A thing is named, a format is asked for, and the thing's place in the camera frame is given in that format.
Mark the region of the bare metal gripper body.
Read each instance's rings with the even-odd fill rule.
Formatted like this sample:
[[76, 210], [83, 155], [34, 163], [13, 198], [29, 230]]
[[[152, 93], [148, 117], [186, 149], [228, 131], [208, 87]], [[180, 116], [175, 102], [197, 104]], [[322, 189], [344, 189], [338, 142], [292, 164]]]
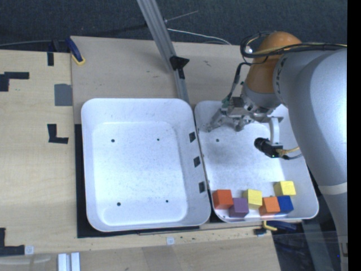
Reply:
[[268, 123], [271, 114], [281, 105], [275, 94], [241, 94], [238, 97], [225, 97], [221, 111], [232, 119], [250, 123]]

